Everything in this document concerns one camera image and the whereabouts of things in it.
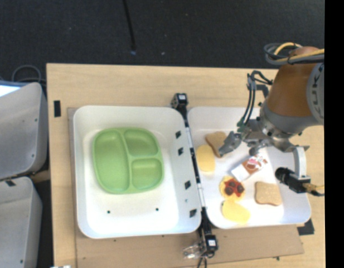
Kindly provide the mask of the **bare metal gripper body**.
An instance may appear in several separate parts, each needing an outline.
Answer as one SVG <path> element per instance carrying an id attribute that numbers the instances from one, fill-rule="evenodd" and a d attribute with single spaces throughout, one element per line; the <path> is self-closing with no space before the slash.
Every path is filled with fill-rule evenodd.
<path id="1" fill-rule="evenodd" d="M 252 141 L 269 141 L 268 147 L 275 147 L 281 152 L 292 152 L 297 147 L 302 147 L 305 151 L 309 149 L 309 145 L 301 146 L 291 143 L 289 139 L 294 134 L 280 131 L 263 117 L 248 120 L 245 125 L 240 127 L 240 133 L 247 146 Z"/>

